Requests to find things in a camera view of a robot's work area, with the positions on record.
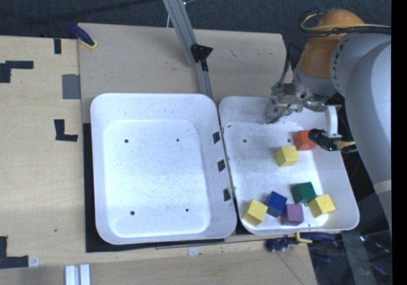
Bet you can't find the blue cube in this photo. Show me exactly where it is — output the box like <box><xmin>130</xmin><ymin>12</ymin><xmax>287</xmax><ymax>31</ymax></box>
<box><xmin>265</xmin><ymin>191</ymin><xmax>288</xmax><ymax>218</ymax></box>

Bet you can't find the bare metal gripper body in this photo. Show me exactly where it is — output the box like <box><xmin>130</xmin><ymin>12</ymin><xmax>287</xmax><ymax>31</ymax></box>
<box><xmin>272</xmin><ymin>82</ymin><xmax>330</xmax><ymax>113</ymax></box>

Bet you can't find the orange cube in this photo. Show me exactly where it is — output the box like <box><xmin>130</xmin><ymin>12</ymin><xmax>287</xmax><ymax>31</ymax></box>
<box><xmin>292</xmin><ymin>130</ymin><xmax>317</xmax><ymax>151</ymax></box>

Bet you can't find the yellow cube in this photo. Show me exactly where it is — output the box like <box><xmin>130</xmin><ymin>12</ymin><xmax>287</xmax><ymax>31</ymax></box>
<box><xmin>274</xmin><ymin>144</ymin><xmax>301</xmax><ymax>168</ymax></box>
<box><xmin>308</xmin><ymin>193</ymin><xmax>336</xmax><ymax>218</ymax></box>
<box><xmin>241</xmin><ymin>198</ymin><xmax>269</xmax><ymax>227</ymax></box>

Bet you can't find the black cylinder on white bracket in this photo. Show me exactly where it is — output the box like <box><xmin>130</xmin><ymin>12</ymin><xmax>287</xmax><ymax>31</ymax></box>
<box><xmin>307</xmin><ymin>104</ymin><xmax>343</xmax><ymax>153</ymax></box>

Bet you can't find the white plastic tray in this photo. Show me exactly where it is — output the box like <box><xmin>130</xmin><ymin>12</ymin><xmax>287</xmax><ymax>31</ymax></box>
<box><xmin>217</xmin><ymin>95</ymin><xmax>361</xmax><ymax>236</ymax></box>
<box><xmin>90</xmin><ymin>92</ymin><xmax>238</xmax><ymax>246</ymax></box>

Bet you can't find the green cube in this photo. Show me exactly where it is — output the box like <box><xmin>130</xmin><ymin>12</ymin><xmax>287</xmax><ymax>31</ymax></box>
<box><xmin>290</xmin><ymin>181</ymin><xmax>317</xmax><ymax>205</ymax></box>

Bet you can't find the pale wood board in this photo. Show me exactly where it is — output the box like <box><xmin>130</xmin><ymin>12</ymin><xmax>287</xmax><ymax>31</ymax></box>
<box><xmin>77</xmin><ymin>22</ymin><xmax>343</xmax><ymax>254</ymax></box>

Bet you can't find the purple cube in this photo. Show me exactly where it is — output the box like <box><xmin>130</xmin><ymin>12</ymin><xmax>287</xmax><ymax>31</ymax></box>
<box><xmin>280</xmin><ymin>203</ymin><xmax>305</xmax><ymax>226</ymax></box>

